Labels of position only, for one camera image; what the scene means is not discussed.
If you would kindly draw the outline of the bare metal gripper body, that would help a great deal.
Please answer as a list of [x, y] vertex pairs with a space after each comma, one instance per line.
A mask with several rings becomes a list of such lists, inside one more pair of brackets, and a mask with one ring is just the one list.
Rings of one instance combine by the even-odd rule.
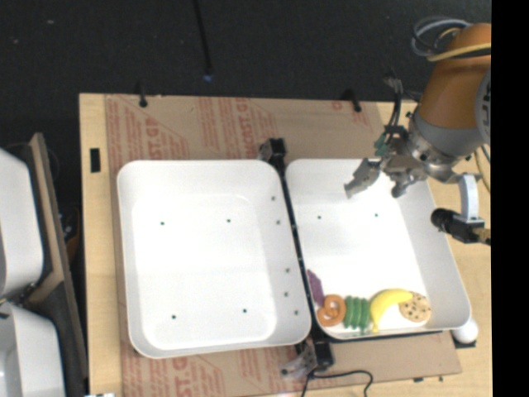
[[455, 183], [459, 175], [453, 168], [457, 157], [446, 155], [420, 134], [405, 132], [393, 138], [382, 160], [382, 171], [396, 183], [416, 183], [433, 178], [441, 183]]

